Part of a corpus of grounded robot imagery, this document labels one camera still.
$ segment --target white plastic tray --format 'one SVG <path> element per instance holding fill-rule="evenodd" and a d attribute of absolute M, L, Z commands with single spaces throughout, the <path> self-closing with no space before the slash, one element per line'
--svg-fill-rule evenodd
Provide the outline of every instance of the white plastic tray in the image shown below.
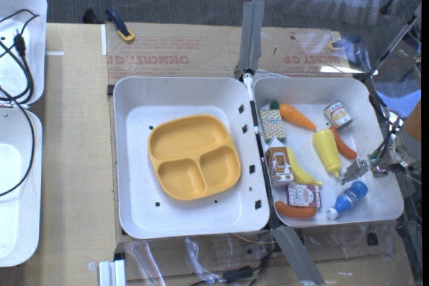
<path fill-rule="evenodd" d="M 253 94 L 258 110 L 267 109 L 272 100 L 287 102 L 303 112 L 318 130 L 331 125 L 324 115 L 324 108 L 340 100 L 350 113 L 353 122 L 340 130 L 345 143 L 358 154 L 358 159 L 367 159 L 383 137 L 375 111 L 368 100 L 364 84 L 352 78 L 262 78 L 255 82 Z M 404 210 L 404 200 L 394 174 L 374 178 L 368 171 L 360 180 L 368 186 L 368 194 L 352 210 L 343 212 L 336 220 L 326 217 L 326 210 L 335 204 L 336 197 L 350 183 L 341 183 L 326 172 L 312 143 L 314 132 L 283 121 L 286 145 L 292 148 L 296 160 L 309 174 L 321 180 L 322 208 L 310 219 L 297 219 L 279 215 L 280 220 L 293 227 L 324 226 L 351 222 L 394 220 Z M 342 170 L 352 161 L 341 156 Z M 285 188 L 272 188 L 273 200 L 286 202 Z"/>
<path fill-rule="evenodd" d="M 129 77 L 117 83 L 113 99 L 119 217 L 125 232 L 147 239 L 250 232 L 266 225 L 267 194 L 242 83 L 232 78 Z M 147 152 L 150 128 L 203 113 L 216 116 L 228 128 L 240 157 L 241 177 L 219 194 L 175 200 L 163 191 L 152 169 Z"/>
<path fill-rule="evenodd" d="M 44 91 L 48 4 L 46 0 L 0 0 L 0 19 L 21 9 L 38 14 L 23 31 L 27 62 L 34 80 L 34 93 L 29 100 L 33 103 Z M 0 22 L 0 40 L 11 47 L 17 30 L 21 31 L 31 16 L 24 11 Z M 3 53 L 4 49 L 0 48 L 0 55 Z M 17 94 L 26 85 L 23 72 L 8 54 L 0 57 L 0 84 L 10 94 Z M 27 111 L 27 114 L 36 136 L 34 160 L 27 179 L 16 190 L 0 198 L 0 267 L 22 264 L 34 254 L 39 243 L 42 124 L 33 113 Z M 0 107 L 0 193 L 13 187 L 26 172 L 31 142 L 31 131 L 23 113 L 19 109 Z"/>

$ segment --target water bottle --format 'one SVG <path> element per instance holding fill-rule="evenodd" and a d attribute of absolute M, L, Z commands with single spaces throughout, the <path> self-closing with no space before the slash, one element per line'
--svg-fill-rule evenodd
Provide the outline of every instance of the water bottle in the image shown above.
<path fill-rule="evenodd" d="M 362 181 L 356 180 L 336 198 L 334 207 L 326 212 L 327 217 L 337 219 L 340 212 L 350 210 L 367 193 L 368 187 Z"/>

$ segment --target tin can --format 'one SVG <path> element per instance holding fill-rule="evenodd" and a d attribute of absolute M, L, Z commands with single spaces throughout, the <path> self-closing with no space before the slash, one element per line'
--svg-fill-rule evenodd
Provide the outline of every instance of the tin can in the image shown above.
<path fill-rule="evenodd" d="M 325 107 L 324 113 L 337 129 L 342 129 L 353 122 L 350 114 L 339 100 Z"/>

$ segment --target white bottle cap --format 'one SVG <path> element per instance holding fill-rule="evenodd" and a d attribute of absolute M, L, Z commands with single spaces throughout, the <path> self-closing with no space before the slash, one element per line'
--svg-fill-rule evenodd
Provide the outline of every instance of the white bottle cap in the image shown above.
<path fill-rule="evenodd" d="M 329 219 L 337 219 L 338 218 L 338 211 L 335 210 L 334 208 L 329 208 L 326 211 L 326 217 L 328 217 Z"/>

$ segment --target mustard bottle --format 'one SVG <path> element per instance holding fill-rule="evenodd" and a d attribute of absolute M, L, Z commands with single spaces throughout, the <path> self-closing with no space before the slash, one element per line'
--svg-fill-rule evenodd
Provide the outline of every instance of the mustard bottle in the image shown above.
<path fill-rule="evenodd" d="M 324 129 L 314 133 L 313 144 L 316 147 L 326 170 L 338 177 L 341 168 L 341 161 L 332 131 Z"/>

